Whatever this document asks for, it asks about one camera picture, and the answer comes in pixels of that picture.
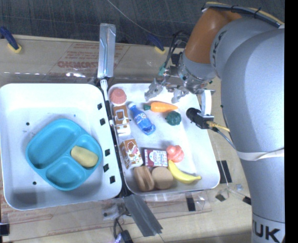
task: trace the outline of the toy carrot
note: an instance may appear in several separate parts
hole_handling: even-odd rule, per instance
[[[145,104],[143,106],[143,109],[146,110],[151,110],[154,112],[167,112],[167,111],[173,111],[178,109],[177,106],[169,103],[164,103],[164,102],[152,102],[151,105]]]

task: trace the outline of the water bottle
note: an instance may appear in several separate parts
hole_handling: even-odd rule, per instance
[[[146,134],[150,135],[155,131],[155,125],[150,121],[148,116],[139,110],[134,103],[130,103],[128,108],[131,110],[133,119],[138,127]]]

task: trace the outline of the blue clamp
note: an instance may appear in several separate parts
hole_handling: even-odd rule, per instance
[[[158,53],[160,53],[160,54],[165,53],[165,49],[162,45],[162,42],[156,36],[154,36],[152,34],[148,34],[147,38],[149,41],[151,41],[155,45],[154,48]]]
[[[22,47],[16,42],[15,38],[5,27],[0,27],[2,36],[8,41],[8,47],[15,53],[20,53]]]

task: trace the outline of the green toy vegetable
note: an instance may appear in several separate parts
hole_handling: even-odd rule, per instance
[[[179,125],[179,123],[181,122],[181,115],[176,111],[171,111],[170,113],[168,113],[165,119],[171,126],[175,126]]]

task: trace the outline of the banana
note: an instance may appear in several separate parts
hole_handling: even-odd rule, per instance
[[[172,160],[168,160],[168,169],[173,177],[185,184],[190,184],[196,180],[200,180],[201,176],[192,176],[181,171]]]

